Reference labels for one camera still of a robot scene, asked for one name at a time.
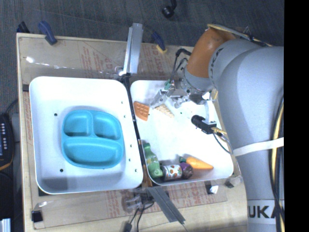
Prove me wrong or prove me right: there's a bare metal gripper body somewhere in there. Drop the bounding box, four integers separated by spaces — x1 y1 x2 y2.
166 80 211 105

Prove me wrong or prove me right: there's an orange waffle biscuit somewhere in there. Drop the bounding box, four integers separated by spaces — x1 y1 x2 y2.
133 101 151 122

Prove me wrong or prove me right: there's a white plastic tray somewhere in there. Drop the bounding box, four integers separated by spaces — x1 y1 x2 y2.
28 75 144 195
129 80 235 187

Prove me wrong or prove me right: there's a green plastic bottle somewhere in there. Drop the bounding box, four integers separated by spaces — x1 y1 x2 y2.
142 142 164 179

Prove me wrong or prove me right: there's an orange carrot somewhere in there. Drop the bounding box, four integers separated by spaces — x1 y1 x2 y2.
179 156 214 171

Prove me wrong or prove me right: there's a dark purple eggplant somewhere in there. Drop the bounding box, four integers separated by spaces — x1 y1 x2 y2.
180 161 195 180

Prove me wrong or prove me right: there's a small can with orange print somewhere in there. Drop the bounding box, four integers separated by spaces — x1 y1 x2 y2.
161 164 183 181

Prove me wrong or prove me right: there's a brown cardboard board, red print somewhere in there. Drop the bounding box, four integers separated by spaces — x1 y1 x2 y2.
18 37 229 230

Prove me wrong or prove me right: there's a blue divided plate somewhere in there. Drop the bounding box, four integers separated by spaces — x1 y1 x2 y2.
61 109 125 170

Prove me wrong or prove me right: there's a black chair base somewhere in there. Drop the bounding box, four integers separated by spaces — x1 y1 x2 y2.
106 0 204 19

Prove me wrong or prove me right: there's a black cylinder on white bracket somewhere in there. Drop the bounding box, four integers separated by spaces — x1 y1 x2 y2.
191 98 218 135

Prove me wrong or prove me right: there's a black block with thin wires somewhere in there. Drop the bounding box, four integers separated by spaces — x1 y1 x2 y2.
135 192 155 204

